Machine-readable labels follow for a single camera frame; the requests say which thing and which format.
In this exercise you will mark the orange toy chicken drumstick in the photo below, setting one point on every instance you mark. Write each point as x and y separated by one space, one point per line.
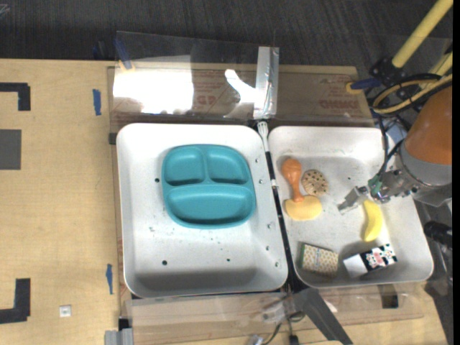
292 169

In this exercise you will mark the yellow banana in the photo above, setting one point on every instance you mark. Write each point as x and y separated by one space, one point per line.
373 221

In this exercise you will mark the black cylinder on white bracket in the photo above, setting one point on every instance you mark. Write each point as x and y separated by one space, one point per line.
437 230

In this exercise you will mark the green patterned carton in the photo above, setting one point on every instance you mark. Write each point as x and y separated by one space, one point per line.
320 261

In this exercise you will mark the teal divided plate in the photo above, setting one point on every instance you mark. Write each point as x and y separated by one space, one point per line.
210 201

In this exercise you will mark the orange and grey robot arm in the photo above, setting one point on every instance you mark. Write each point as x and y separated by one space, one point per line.
433 128

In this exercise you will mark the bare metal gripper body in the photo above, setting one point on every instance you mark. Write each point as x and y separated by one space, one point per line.
393 185

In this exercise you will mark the brown chocolate chip biscuit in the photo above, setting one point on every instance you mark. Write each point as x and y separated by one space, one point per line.
315 182

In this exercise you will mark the white plastic tray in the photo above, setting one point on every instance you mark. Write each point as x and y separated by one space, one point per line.
201 257
338 228

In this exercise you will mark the black and white carton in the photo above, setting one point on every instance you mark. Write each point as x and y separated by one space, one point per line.
377 257

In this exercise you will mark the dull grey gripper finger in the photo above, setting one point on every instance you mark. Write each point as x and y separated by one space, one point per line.
346 206
358 193

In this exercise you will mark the yellow round toy food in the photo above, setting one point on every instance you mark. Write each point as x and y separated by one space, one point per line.
303 210

